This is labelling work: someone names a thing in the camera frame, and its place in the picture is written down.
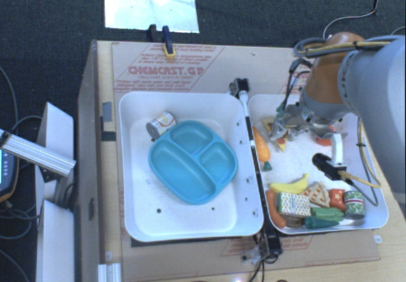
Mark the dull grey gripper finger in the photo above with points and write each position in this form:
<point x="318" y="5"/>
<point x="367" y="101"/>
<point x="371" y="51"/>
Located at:
<point x="274" y="133"/>
<point x="289" y="135"/>

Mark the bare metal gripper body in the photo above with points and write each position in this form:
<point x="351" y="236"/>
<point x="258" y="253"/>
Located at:
<point x="301" y="120"/>

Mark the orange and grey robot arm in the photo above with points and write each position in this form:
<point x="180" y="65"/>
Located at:
<point x="368" y="84"/>

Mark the small yellow pizza slice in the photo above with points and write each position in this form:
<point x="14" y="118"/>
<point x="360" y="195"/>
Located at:
<point x="281" y="144"/>

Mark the pale yellow bread slice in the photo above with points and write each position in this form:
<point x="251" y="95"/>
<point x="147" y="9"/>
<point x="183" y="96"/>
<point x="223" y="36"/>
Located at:
<point x="267" y="122"/>

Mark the orange carrot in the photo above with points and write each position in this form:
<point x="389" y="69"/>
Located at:
<point x="261" y="147"/>

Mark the thin black and white rod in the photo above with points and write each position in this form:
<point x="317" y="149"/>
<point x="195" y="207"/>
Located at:
<point x="253" y="150"/>

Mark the orange rounded toy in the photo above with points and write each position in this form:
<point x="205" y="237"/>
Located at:
<point x="323" y="141"/>

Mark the white plastic tray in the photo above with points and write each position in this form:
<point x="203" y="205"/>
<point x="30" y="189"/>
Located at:
<point x="177" y="217"/>
<point x="304" y="163"/>

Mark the yellow banana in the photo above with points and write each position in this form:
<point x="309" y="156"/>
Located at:
<point x="290" y="186"/>

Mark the large tan pizza slice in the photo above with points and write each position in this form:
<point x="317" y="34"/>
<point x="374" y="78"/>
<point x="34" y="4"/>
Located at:
<point x="318" y="195"/>

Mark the green and white carton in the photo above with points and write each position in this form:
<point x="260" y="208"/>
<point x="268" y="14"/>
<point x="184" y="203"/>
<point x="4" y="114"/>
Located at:
<point x="293" y="204"/>

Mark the orange sausage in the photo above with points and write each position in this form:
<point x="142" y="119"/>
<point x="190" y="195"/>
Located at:
<point x="275" y="209"/>

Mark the red cube with star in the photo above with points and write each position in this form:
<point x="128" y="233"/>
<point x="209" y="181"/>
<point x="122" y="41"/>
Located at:
<point x="337" y="198"/>

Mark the brown biscuit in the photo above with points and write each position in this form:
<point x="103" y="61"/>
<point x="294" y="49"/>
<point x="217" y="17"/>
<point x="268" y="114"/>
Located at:
<point x="293" y="221"/>

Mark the green toy vegetable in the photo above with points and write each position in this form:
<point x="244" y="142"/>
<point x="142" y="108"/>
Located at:
<point x="328" y="213"/>
<point x="320" y="223"/>

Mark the blue divided plate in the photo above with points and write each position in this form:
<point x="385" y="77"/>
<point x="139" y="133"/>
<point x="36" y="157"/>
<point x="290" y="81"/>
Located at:
<point x="190" y="166"/>

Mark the green and white can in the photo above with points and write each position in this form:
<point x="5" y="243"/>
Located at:
<point x="354" y="205"/>

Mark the brown cardboard board red print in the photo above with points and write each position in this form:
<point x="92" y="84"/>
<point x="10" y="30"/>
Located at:
<point x="190" y="68"/>

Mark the white and orange can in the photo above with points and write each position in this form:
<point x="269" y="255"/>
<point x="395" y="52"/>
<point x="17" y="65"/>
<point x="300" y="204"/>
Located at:
<point x="161" y="124"/>

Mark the black cylinder on white bracket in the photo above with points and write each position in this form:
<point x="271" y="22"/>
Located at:
<point x="326" y="164"/>

